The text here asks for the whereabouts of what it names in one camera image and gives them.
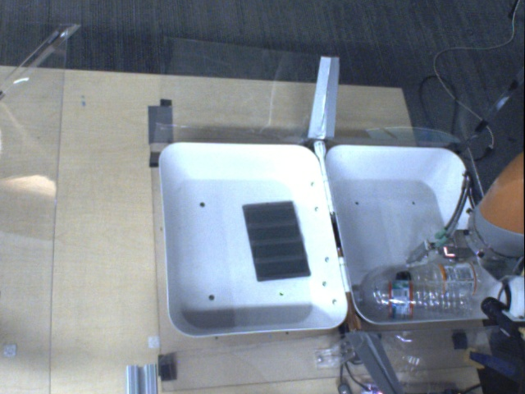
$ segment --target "wooden table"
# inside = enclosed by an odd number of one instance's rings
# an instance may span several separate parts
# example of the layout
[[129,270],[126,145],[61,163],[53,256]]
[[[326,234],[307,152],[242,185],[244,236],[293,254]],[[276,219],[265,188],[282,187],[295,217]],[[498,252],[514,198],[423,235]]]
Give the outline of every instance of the wooden table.
[[[223,118],[239,124],[258,112],[307,116],[314,90],[310,84],[93,71],[65,71],[63,79],[54,258],[42,258],[33,286],[22,284],[34,270],[20,261],[1,266],[0,341],[15,342],[18,353],[0,358],[0,393],[115,394],[125,390],[127,365],[157,361],[165,317],[158,308],[149,105],[171,99],[175,113],[191,114],[197,122]],[[46,95],[36,92],[33,98],[44,103]],[[401,89],[341,86],[338,118],[360,130],[410,126]],[[32,217],[20,220],[38,230]],[[48,302],[41,310],[35,308],[39,299]],[[24,325],[16,326],[4,311]],[[336,374],[249,390],[333,394]]]

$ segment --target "brown object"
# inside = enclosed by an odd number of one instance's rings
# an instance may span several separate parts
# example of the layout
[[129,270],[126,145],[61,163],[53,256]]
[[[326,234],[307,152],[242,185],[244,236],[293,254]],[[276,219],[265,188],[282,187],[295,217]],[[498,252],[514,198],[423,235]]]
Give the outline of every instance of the brown object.
[[496,178],[479,209],[493,225],[523,234],[523,152]]

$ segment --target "white cable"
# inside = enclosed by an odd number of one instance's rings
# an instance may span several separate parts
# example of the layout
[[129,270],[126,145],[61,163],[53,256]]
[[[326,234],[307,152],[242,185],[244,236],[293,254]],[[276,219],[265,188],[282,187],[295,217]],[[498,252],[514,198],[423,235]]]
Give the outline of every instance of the white cable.
[[[443,89],[445,90],[445,92],[461,107],[463,107],[464,109],[466,109],[468,112],[470,112],[473,116],[475,116],[475,118],[477,118],[479,121],[483,121],[483,117],[481,117],[479,114],[475,113],[470,107],[468,107],[465,103],[462,103],[459,99],[457,99],[454,94],[452,93],[452,91],[446,86],[445,82],[443,81],[443,79],[441,79],[441,75],[439,73],[439,71],[437,70],[437,59],[442,55],[442,54],[445,54],[449,51],[456,51],[456,50],[466,50],[466,51],[488,51],[488,50],[492,50],[492,49],[497,49],[497,48],[502,48],[504,47],[505,45],[509,45],[512,41],[514,41],[514,37],[516,36],[516,28],[515,28],[515,21],[516,21],[516,13],[518,12],[518,6],[519,6],[519,3],[521,2],[521,0],[518,0],[516,2],[516,7],[514,9],[514,13],[512,15],[512,33],[510,35],[510,38],[507,39],[504,43],[502,44],[497,44],[497,45],[493,45],[491,47],[451,47],[451,48],[446,48],[446,49],[443,49],[441,51],[439,51],[435,56],[434,56],[434,62],[432,63],[432,66],[434,68],[434,73],[436,74],[436,77],[437,79],[440,81],[441,83],[441,86],[443,86]],[[486,130],[489,132],[489,134],[491,135],[491,144],[490,144],[490,148],[493,149],[494,148],[494,145],[495,145],[495,137],[494,137],[494,133],[492,132],[492,129],[487,126],[486,127]]]

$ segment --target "clear plastic bottle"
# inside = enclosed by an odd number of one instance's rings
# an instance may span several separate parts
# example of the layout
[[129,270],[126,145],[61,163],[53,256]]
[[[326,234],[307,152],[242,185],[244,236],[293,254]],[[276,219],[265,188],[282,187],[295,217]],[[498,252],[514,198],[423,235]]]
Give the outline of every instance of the clear plastic bottle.
[[379,268],[354,293],[359,310],[372,321],[467,318],[480,286],[479,272],[475,262]]

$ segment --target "gray carpet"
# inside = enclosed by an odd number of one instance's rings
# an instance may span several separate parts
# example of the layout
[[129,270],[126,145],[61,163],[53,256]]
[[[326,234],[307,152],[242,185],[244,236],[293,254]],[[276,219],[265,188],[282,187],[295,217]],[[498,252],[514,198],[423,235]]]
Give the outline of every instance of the gray carpet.
[[[415,126],[451,131],[454,118],[458,132],[472,127],[471,116],[435,79],[425,80],[432,58],[448,47],[504,42],[513,1],[0,0],[0,63],[21,62],[54,25],[68,22],[82,24],[68,48],[73,69],[314,81],[311,60],[337,55],[341,83],[401,87]],[[523,65],[523,4],[516,30],[504,48],[439,60],[456,96],[476,112],[487,112]],[[301,70],[279,76],[282,51],[302,53],[290,59]],[[213,61],[224,57],[228,62]],[[256,57],[258,68],[246,68]],[[494,130],[495,150],[479,162],[484,186],[523,150],[523,87]]]

